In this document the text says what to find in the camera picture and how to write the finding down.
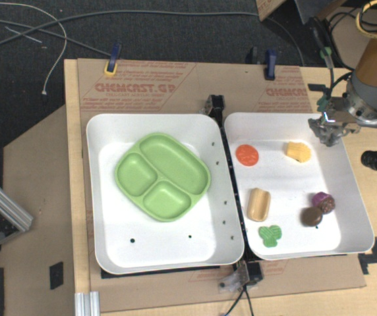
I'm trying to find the white plastic tray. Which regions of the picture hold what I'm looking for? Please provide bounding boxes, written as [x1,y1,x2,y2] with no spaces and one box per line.
[85,113,246,276]
[223,111,376,261]

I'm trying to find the yellow toy cheese piece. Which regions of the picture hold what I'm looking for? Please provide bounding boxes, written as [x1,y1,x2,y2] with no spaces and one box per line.
[285,141,312,163]

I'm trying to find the brown toy doughnut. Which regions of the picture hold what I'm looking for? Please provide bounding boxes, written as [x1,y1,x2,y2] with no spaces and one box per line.
[300,206,324,228]

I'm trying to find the green divided plate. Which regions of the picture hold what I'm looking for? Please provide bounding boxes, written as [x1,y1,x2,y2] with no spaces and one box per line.
[113,132,212,223]

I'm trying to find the green toy broccoli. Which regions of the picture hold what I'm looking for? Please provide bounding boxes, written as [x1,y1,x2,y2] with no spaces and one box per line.
[258,224,283,249]

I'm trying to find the brown cardboard board red print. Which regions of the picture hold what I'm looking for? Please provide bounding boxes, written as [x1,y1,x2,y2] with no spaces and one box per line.
[76,57,368,313]

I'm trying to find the thin black rod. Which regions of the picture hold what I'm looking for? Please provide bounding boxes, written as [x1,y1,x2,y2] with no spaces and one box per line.
[219,125,250,261]

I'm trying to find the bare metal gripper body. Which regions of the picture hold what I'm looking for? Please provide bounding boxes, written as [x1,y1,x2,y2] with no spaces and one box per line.
[320,96,377,134]

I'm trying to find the orange round biscuit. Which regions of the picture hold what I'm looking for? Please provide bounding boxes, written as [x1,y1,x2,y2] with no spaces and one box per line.
[235,144,260,168]

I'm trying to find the tan toy bread bun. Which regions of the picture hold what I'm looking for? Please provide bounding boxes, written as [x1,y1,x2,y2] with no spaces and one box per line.
[246,187,272,223]

